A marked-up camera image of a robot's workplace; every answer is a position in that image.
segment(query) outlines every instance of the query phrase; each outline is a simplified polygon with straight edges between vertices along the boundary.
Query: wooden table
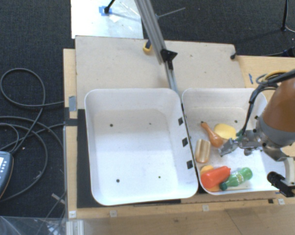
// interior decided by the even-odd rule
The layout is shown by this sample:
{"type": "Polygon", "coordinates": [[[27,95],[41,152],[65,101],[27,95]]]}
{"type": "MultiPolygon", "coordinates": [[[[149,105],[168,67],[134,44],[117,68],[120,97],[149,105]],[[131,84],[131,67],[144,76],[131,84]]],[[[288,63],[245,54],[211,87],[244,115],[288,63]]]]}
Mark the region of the wooden table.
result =
{"type": "MultiPolygon", "coordinates": [[[[236,61],[239,62],[246,88],[256,87],[255,83],[251,84],[249,74],[255,80],[256,77],[264,73],[295,68],[295,58],[237,56],[236,61]]],[[[74,49],[64,49],[64,91],[65,107],[68,107],[68,98],[77,95],[74,49]]],[[[266,96],[270,97],[270,92],[266,92],[266,96]]],[[[70,112],[69,117],[72,119],[77,118],[77,112],[70,112]]],[[[69,218],[85,220],[86,229],[89,232],[93,230],[94,234],[95,231],[96,234],[186,234],[186,231],[189,231],[190,234],[198,234],[199,231],[202,234],[205,234],[205,232],[214,233],[210,233],[211,230],[207,230],[207,227],[219,229],[218,231],[225,229],[225,234],[228,232],[240,234],[244,228],[239,228],[237,224],[242,223],[242,217],[245,214],[249,213],[251,219],[257,219],[259,213],[269,212],[269,216],[273,215],[273,213],[279,213],[279,211],[275,211],[276,208],[278,210],[282,208],[278,203],[278,199],[284,200],[286,203],[283,206],[284,212],[288,213],[289,218],[293,217],[293,220],[295,220],[295,198],[284,198],[274,191],[220,196],[197,194],[192,198],[183,199],[180,204],[126,205],[78,209],[77,127],[66,126],[65,132],[69,218]],[[237,216],[236,212],[231,210],[237,210],[242,215],[237,216]]],[[[290,156],[295,156],[295,143],[286,147],[284,152],[290,156]]],[[[248,220],[243,223],[245,223],[245,227],[249,224],[248,220]]]]}

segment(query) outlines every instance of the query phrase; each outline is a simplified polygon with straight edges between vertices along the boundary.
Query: black cable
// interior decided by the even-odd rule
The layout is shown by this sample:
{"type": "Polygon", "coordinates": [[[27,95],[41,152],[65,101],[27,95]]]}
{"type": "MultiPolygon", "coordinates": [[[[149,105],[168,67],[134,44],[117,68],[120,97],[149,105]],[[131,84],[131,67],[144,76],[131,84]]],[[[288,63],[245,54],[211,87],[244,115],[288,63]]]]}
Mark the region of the black cable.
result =
{"type": "MultiPolygon", "coordinates": [[[[50,126],[49,128],[51,129],[51,128],[56,128],[56,127],[60,127],[60,126],[64,126],[64,124],[62,124],[62,123],[60,123],[60,124],[55,124],[55,125],[50,126]]],[[[35,132],[35,133],[36,133],[36,134],[39,134],[39,133],[41,133],[41,132],[43,132],[43,131],[47,131],[47,130],[48,130],[48,129],[42,129],[42,130],[39,130],[39,131],[37,131],[37,132],[35,132]]],[[[11,142],[11,143],[7,144],[6,146],[2,147],[1,150],[6,149],[7,147],[13,145],[14,143],[17,143],[17,141],[14,141],[14,142],[11,142]]]]}
{"type": "Polygon", "coordinates": [[[283,82],[285,80],[295,78],[295,69],[291,70],[291,71],[288,71],[286,73],[280,74],[278,76],[268,78],[266,81],[259,81],[259,79],[264,77],[265,75],[261,75],[258,78],[256,78],[256,83],[263,86],[263,87],[276,86],[276,83],[280,83],[280,82],[283,82]]]}
{"type": "MultiPolygon", "coordinates": [[[[0,117],[0,120],[1,119],[13,119],[13,120],[23,120],[23,121],[27,121],[27,122],[31,122],[31,123],[34,123],[34,120],[32,120],[32,119],[29,119],[29,118],[24,118],[24,117],[14,117],[14,116],[2,116],[2,117],[0,117]]],[[[42,123],[40,123],[40,122],[36,122],[36,124],[37,125],[39,125],[39,126],[41,126],[41,127],[43,127],[44,129],[46,129],[56,140],[57,140],[57,142],[60,144],[60,146],[62,147],[62,148],[64,148],[63,147],[63,143],[61,142],[61,140],[59,139],[59,137],[56,135],[56,133],[54,132],[54,131],[52,131],[51,130],[51,127],[52,126],[50,126],[50,127],[48,127],[48,126],[46,126],[46,125],[44,125],[44,124],[42,124],[42,123]]]]}
{"type": "Polygon", "coordinates": [[[45,90],[45,86],[44,86],[44,83],[42,81],[42,79],[34,72],[34,71],[31,71],[31,70],[28,70],[28,69],[24,69],[24,68],[15,68],[15,69],[11,69],[11,70],[8,70],[4,73],[3,76],[1,76],[1,79],[0,79],[0,92],[2,93],[2,95],[11,103],[17,105],[17,106],[22,106],[22,107],[34,107],[34,108],[37,108],[37,107],[44,107],[44,106],[49,106],[49,105],[56,105],[56,104],[61,104],[63,103],[63,101],[59,101],[59,102],[55,102],[55,103],[49,103],[49,104],[45,104],[45,98],[46,98],[46,90],[45,90]],[[16,72],[16,71],[24,71],[24,72],[28,72],[30,73],[31,75],[35,76],[41,86],[42,86],[42,89],[43,89],[43,102],[42,104],[22,104],[22,103],[18,103],[14,100],[12,100],[9,96],[7,96],[7,94],[4,92],[4,89],[3,89],[3,86],[2,86],[2,82],[3,80],[5,79],[5,77],[9,74],[9,73],[13,73],[13,72],[16,72]]]}
{"type": "Polygon", "coordinates": [[[27,186],[23,190],[21,190],[21,191],[15,193],[15,194],[13,194],[13,195],[5,198],[5,199],[1,199],[0,202],[4,202],[4,201],[10,200],[10,199],[12,199],[14,197],[17,197],[17,196],[25,193],[26,191],[28,191],[31,187],[33,187],[41,179],[41,177],[43,176],[44,172],[46,171],[47,163],[48,163],[48,150],[47,150],[47,146],[46,146],[45,142],[38,135],[39,133],[41,133],[43,131],[48,131],[57,140],[57,142],[60,144],[61,148],[63,148],[63,144],[62,144],[61,140],[58,138],[58,136],[56,135],[56,133],[52,130],[52,128],[63,126],[63,124],[56,124],[56,125],[47,127],[46,125],[38,122],[38,120],[39,120],[39,118],[40,118],[40,116],[41,116],[41,114],[43,112],[43,108],[45,106],[61,104],[61,103],[63,103],[63,101],[45,104],[46,92],[45,92],[45,86],[44,86],[44,83],[43,83],[42,79],[35,72],[33,72],[31,70],[28,70],[28,69],[23,69],[23,68],[12,69],[12,70],[9,70],[9,71],[5,72],[4,75],[0,79],[0,91],[1,91],[2,95],[9,102],[13,103],[14,105],[16,105],[18,107],[33,107],[33,108],[39,108],[40,107],[40,111],[39,111],[37,117],[35,118],[35,120],[29,119],[29,118],[24,118],[24,117],[14,117],[14,116],[3,116],[3,117],[0,117],[0,120],[3,120],[3,119],[4,120],[8,120],[8,119],[11,119],[11,120],[21,120],[21,121],[30,122],[30,124],[31,124],[31,126],[29,128],[27,128],[27,127],[16,125],[16,124],[0,123],[0,126],[9,126],[10,128],[12,128],[16,132],[16,134],[18,136],[18,138],[17,138],[16,141],[14,141],[14,142],[12,142],[10,144],[7,144],[6,146],[2,147],[0,150],[6,149],[7,147],[10,147],[10,146],[13,145],[13,148],[12,148],[12,150],[10,152],[12,153],[12,155],[15,155],[16,152],[18,151],[18,149],[21,147],[21,145],[23,144],[23,142],[27,138],[32,137],[32,136],[35,136],[40,141],[40,143],[42,144],[42,146],[44,148],[44,152],[45,152],[45,163],[44,163],[44,166],[43,166],[43,169],[42,169],[41,173],[35,178],[35,180],[29,186],[27,186]],[[5,77],[8,74],[10,74],[12,72],[17,72],[17,71],[30,73],[31,75],[35,76],[39,80],[39,82],[40,82],[40,84],[42,86],[42,90],[43,90],[42,104],[38,104],[38,105],[22,104],[22,103],[18,103],[16,101],[12,100],[10,97],[7,96],[7,94],[5,93],[5,91],[3,89],[3,85],[2,85],[3,84],[3,81],[4,81],[5,77]],[[42,127],[43,129],[35,132],[35,131],[33,131],[33,128],[34,128],[35,125],[38,125],[38,126],[42,127]],[[17,129],[21,129],[21,130],[26,131],[26,135],[24,137],[20,138],[17,129]]]}
{"type": "Polygon", "coordinates": [[[254,103],[255,103],[255,100],[256,100],[256,97],[258,96],[258,94],[263,92],[263,91],[275,90],[276,88],[269,87],[269,88],[263,88],[263,89],[258,89],[258,90],[257,89],[255,91],[253,91],[252,95],[250,96],[250,101],[249,101],[250,105],[249,105],[249,108],[248,108],[248,111],[247,111],[247,114],[246,114],[245,123],[243,125],[243,128],[241,129],[240,135],[244,135],[244,133],[246,131],[247,124],[249,122],[249,119],[250,119],[250,116],[251,116],[251,113],[252,113],[252,110],[253,110],[253,107],[254,107],[254,103]]]}
{"type": "MultiPolygon", "coordinates": [[[[20,125],[15,125],[13,124],[14,127],[17,127],[17,128],[20,128],[20,129],[23,129],[23,130],[29,130],[29,128],[26,128],[26,127],[23,127],[23,126],[20,126],[20,125]]],[[[41,177],[43,176],[44,172],[46,171],[46,168],[47,168],[47,162],[48,162],[48,151],[47,151],[47,147],[46,147],[46,144],[44,143],[43,139],[38,135],[36,134],[34,131],[31,131],[33,135],[35,135],[35,137],[38,138],[38,140],[41,142],[43,148],[44,148],[44,152],[45,152],[45,163],[44,163],[44,167],[41,171],[41,173],[36,177],[36,179],[29,185],[27,186],[25,189],[5,198],[5,199],[1,199],[0,202],[5,202],[7,200],[10,200],[14,197],[17,197],[23,193],[25,193],[27,190],[29,190],[31,187],[33,187],[40,179],[41,177]]]]}
{"type": "Polygon", "coordinates": [[[14,132],[16,133],[17,140],[15,142],[13,142],[13,143],[15,143],[15,146],[9,151],[9,152],[12,152],[16,148],[16,146],[18,144],[18,141],[19,141],[19,132],[16,130],[16,128],[14,126],[12,126],[11,124],[8,124],[8,123],[0,123],[0,126],[8,126],[9,128],[13,129],[14,132]]]}
{"type": "Polygon", "coordinates": [[[66,195],[66,191],[63,193],[63,195],[61,195],[61,197],[57,200],[57,202],[53,205],[53,207],[50,209],[49,213],[46,215],[46,217],[44,218],[44,220],[42,221],[38,231],[36,232],[36,235],[39,234],[40,230],[42,229],[43,225],[46,223],[46,220],[48,219],[48,217],[51,215],[51,213],[53,212],[53,210],[56,208],[56,206],[60,203],[60,201],[64,198],[64,196],[66,195]]]}
{"type": "Polygon", "coordinates": [[[278,52],[278,53],[274,53],[274,54],[267,54],[267,55],[262,55],[262,56],[266,56],[266,57],[272,57],[272,56],[280,56],[284,53],[284,51],[282,52],[278,52]]]}
{"type": "Polygon", "coordinates": [[[23,144],[23,142],[24,142],[24,140],[26,139],[26,137],[27,137],[27,136],[29,135],[29,133],[32,131],[32,129],[34,128],[36,122],[38,122],[40,116],[42,115],[43,108],[44,108],[45,106],[48,106],[48,105],[55,105],[55,104],[63,103],[63,101],[56,102],[56,103],[45,104],[46,90],[45,90],[45,86],[44,86],[44,83],[43,83],[42,79],[41,79],[41,78],[40,78],[35,72],[33,72],[33,71],[31,71],[31,70],[28,70],[28,69],[24,69],[24,68],[16,68],[16,69],[12,69],[12,70],[8,70],[8,71],[6,71],[6,72],[4,73],[4,75],[1,76],[1,79],[0,79],[0,91],[1,91],[2,95],[3,95],[3,96],[4,96],[9,102],[11,102],[11,103],[13,103],[13,104],[15,104],[15,105],[17,105],[17,106],[19,106],[19,107],[34,107],[34,108],[41,107],[41,109],[40,109],[40,111],[39,111],[39,113],[38,113],[36,119],[34,120],[32,126],[29,128],[28,132],[27,132],[26,135],[24,136],[25,138],[24,138],[23,140],[21,140],[21,142],[18,144],[18,146],[15,148],[15,150],[11,152],[12,155],[14,155],[14,154],[18,151],[18,149],[21,147],[21,145],[23,144]],[[39,80],[39,82],[40,82],[40,84],[41,84],[41,86],[42,86],[42,89],[43,89],[43,99],[42,99],[42,104],[33,104],[33,105],[29,105],[29,104],[21,104],[21,103],[18,103],[18,102],[16,102],[16,101],[12,100],[10,97],[7,96],[7,94],[4,92],[4,89],[3,89],[3,86],[2,86],[2,82],[3,82],[4,78],[5,78],[8,74],[10,74],[10,73],[12,73],[12,72],[17,72],[17,71],[24,71],[24,72],[30,73],[31,75],[35,76],[35,77],[39,80]]]}
{"type": "Polygon", "coordinates": [[[285,29],[289,30],[290,32],[295,33],[295,30],[290,29],[290,28],[286,25],[286,20],[287,20],[288,15],[289,15],[289,0],[286,0],[286,7],[285,7],[285,9],[286,9],[286,16],[285,16],[285,23],[284,23],[285,29]]]}

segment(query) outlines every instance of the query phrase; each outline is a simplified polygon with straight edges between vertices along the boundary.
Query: black clip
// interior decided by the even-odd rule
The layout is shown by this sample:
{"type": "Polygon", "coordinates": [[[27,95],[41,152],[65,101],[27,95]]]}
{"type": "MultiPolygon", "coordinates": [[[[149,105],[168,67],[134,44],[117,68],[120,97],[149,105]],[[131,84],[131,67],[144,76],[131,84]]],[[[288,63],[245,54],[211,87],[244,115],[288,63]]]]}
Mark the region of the black clip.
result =
{"type": "Polygon", "coordinates": [[[169,69],[173,70],[172,60],[176,57],[177,53],[173,52],[173,51],[170,51],[170,50],[167,50],[167,49],[162,49],[160,51],[160,54],[161,54],[162,60],[164,62],[168,62],[169,69]]]}

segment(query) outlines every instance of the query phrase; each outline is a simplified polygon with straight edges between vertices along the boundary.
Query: plastic container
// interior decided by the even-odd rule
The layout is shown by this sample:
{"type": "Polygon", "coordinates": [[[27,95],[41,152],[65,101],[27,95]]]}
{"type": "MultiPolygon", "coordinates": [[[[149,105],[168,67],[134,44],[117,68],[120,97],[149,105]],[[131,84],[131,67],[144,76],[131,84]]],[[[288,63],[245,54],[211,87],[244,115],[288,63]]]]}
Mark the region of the plastic container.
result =
{"type": "MultiPolygon", "coordinates": [[[[244,125],[249,107],[249,98],[254,89],[189,89],[182,95],[187,127],[193,151],[198,139],[209,140],[207,132],[201,127],[201,121],[209,123],[211,128],[219,123],[233,126],[238,132],[244,125]]],[[[253,129],[256,124],[255,116],[260,116],[267,105],[263,94],[258,95],[250,116],[248,129],[253,129]]],[[[209,194],[224,195],[251,191],[276,190],[267,180],[271,171],[285,176],[283,162],[276,162],[266,153],[259,150],[253,151],[249,156],[244,155],[243,149],[237,148],[230,154],[220,157],[218,149],[211,147],[210,158],[207,164],[214,168],[228,166],[232,171],[249,167],[253,177],[237,187],[229,187],[226,191],[211,192],[209,194]]],[[[198,171],[206,164],[197,164],[198,171]]]]}
{"type": "Polygon", "coordinates": [[[170,89],[85,97],[91,192],[102,205],[188,198],[198,179],[181,101],[170,89]]]}

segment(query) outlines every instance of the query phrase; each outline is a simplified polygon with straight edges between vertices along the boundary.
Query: dark carpet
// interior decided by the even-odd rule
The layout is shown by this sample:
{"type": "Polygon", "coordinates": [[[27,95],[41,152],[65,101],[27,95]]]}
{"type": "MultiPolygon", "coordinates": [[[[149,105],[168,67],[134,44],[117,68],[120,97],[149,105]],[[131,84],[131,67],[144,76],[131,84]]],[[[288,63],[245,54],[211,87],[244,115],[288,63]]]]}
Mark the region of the dark carpet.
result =
{"type": "MultiPolygon", "coordinates": [[[[295,48],[295,33],[280,30],[285,0],[152,0],[152,3],[158,15],[186,7],[159,19],[163,36],[168,40],[230,43],[240,55],[268,55],[295,48]]],[[[287,26],[295,30],[295,0],[289,3],[287,26]]],[[[30,69],[45,84],[46,103],[63,100],[62,50],[73,47],[70,0],[0,0],[0,78],[13,68],[30,69]]],[[[12,73],[3,85],[17,102],[42,102],[40,83],[28,73],[12,73]]],[[[39,108],[9,103],[0,93],[0,116],[35,119],[38,112],[39,108]]],[[[24,121],[0,122],[3,121],[30,126],[24,121]]],[[[63,105],[45,106],[39,121],[47,126],[63,123],[63,105]]],[[[62,128],[56,128],[55,132],[62,139],[62,128]]],[[[41,137],[49,154],[46,172],[27,192],[0,203],[0,215],[45,217],[56,202],[52,193],[63,194],[62,149],[49,133],[41,137]]],[[[14,139],[14,132],[0,127],[0,148],[14,139]]],[[[13,175],[3,198],[31,184],[41,173],[44,162],[42,145],[35,138],[28,138],[15,156],[13,175]]],[[[62,211],[59,205],[51,217],[59,217],[62,211]]]]}

